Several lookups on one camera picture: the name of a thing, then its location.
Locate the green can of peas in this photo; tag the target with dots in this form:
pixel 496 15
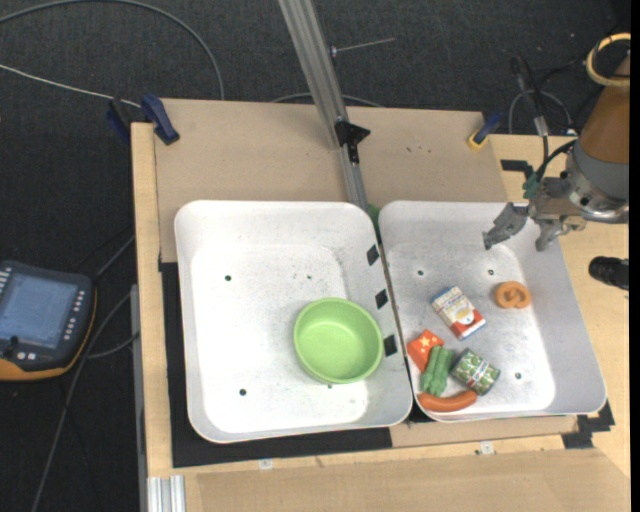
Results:
pixel 475 372

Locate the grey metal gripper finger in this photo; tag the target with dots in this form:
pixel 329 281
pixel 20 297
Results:
pixel 507 224
pixel 549 234

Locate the white and red carton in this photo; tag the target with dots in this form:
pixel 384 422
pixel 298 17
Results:
pixel 457 312

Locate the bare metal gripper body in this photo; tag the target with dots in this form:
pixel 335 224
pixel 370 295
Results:
pixel 555 202

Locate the red carton with yellow star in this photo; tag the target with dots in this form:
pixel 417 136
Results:
pixel 420 347

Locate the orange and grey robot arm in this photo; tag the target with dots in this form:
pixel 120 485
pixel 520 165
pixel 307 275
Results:
pixel 605 125

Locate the white plastic tray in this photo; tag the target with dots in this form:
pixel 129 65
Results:
pixel 260 340
pixel 505 350

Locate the orange sausage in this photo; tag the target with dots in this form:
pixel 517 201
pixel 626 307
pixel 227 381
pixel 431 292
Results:
pixel 447 401

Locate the black cylinder on white bracket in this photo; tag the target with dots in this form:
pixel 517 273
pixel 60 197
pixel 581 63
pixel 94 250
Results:
pixel 610 271

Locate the orange pretzel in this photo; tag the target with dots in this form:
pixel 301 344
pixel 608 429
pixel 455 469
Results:
pixel 506 295

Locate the brown cardboard board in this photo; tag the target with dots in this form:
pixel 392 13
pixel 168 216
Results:
pixel 260 155

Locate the green bowl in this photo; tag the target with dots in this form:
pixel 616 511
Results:
pixel 337 342

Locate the green asparagus bundle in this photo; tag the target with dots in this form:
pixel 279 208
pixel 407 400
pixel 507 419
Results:
pixel 436 370

